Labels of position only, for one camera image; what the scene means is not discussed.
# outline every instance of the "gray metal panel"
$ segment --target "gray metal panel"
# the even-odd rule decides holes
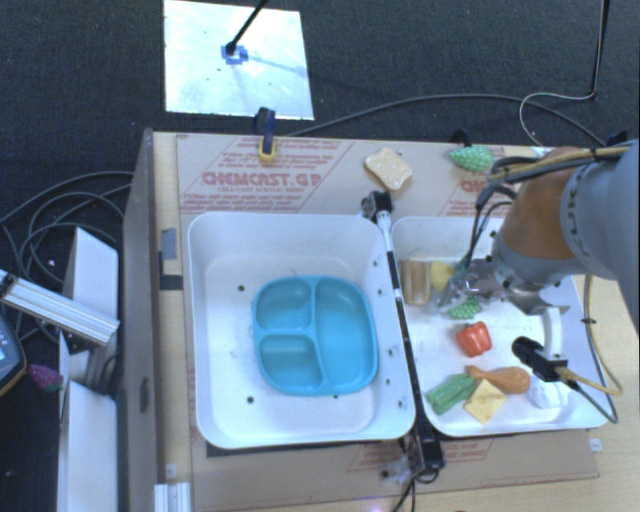
[[[153,132],[146,130],[123,225],[121,396],[126,411],[119,413],[126,418],[124,502],[132,512],[154,510],[154,485],[164,475],[154,190]]]

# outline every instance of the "black carpet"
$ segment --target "black carpet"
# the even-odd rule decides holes
[[[414,96],[584,95],[600,15],[599,0],[273,0],[269,6],[301,13],[315,123]],[[638,137],[639,21],[636,0],[613,2],[594,100],[535,101],[600,139],[621,130]],[[0,2],[0,219],[62,180],[133,170],[146,127],[249,133],[248,118],[165,112],[163,37],[160,0]],[[516,102],[500,99],[422,101],[310,135],[446,141],[466,128],[474,142],[530,144],[517,113]],[[548,112],[529,107],[526,118],[545,145],[596,144]],[[277,132],[313,125],[278,121]],[[123,182],[96,179],[72,189],[104,191]],[[123,206],[126,194],[114,200]],[[49,221],[71,204],[49,211]],[[29,207],[3,221],[18,249],[34,211]],[[83,215],[83,222],[118,237],[110,208],[98,205]],[[58,276],[70,233],[56,231],[42,246]],[[0,236],[0,268],[16,272],[9,239]],[[56,288],[37,269],[31,275]],[[32,327],[26,323],[21,333]],[[29,338],[24,347],[30,362],[56,366],[57,349],[44,336]],[[28,379],[0,398],[0,510],[55,509],[57,407],[55,396]]]

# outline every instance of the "blue tape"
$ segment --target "blue tape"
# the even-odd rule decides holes
[[[247,49],[241,45],[236,46],[236,51],[233,55],[227,55],[227,50],[224,45],[220,47],[220,52],[224,61],[230,66],[242,65],[243,62],[247,62],[249,60],[249,53],[247,52]]]

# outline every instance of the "wooden table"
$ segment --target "wooden table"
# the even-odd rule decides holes
[[[154,134],[154,158],[158,237],[178,222],[177,152],[175,133]],[[165,273],[181,274],[177,260],[165,262]],[[577,279],[578,287],[582,280]],[[160,293],[162,374],[164,394],[165,457],[175,463],[178,481],[189,480],[190,451],[184,309],[181,291]],[[625,393],[615,399],[618,425],[607,424],[590,432],[602,451],[596,453],[601,476],[597,479],[501,487],[461,492],[418,494],[417,510],[433,512],[511,512],[513,510],[593,511],[637,510],[640,503],[640,414],[638,381],[638,336],[627,315],[617,284],[596,279],[592,314],[598,320],[595,333],[604,356]],[[390,510],[396,498],[358,500],[288,507],[292,512]]]

